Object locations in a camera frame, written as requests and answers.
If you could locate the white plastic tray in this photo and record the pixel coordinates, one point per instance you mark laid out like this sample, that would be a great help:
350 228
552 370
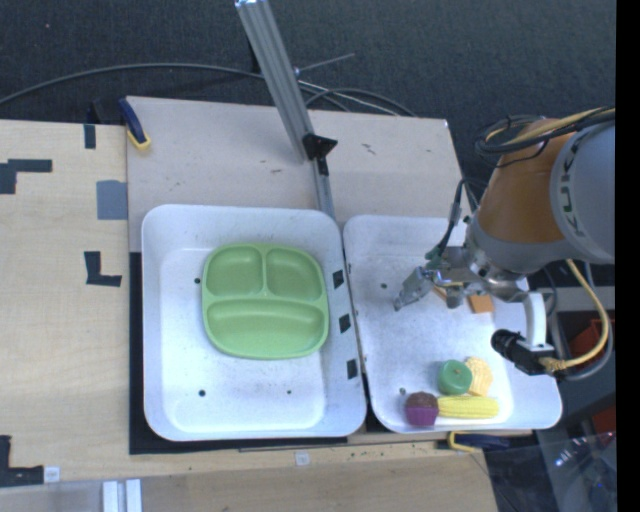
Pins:
425 340
250 400

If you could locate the black cylinder on white bracket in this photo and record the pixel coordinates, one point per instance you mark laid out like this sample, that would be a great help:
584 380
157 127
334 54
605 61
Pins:
520 350

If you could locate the yellow corn cob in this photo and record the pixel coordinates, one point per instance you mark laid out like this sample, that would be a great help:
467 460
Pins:
467 407

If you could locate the orange toy food piece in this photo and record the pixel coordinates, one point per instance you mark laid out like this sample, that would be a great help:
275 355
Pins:
482 303

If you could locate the green divided plate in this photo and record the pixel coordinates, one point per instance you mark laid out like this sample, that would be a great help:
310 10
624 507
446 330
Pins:
265 320

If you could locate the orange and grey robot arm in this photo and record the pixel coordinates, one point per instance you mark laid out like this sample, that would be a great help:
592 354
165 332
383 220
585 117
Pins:
530 210

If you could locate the brown muffin in purple cup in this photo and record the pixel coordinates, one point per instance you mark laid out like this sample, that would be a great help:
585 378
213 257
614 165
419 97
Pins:
421 409

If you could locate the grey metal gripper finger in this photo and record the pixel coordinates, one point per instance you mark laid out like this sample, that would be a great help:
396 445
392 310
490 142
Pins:
412 290
454 296

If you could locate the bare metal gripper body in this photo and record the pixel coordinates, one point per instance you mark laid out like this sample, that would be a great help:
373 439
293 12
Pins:
467 272

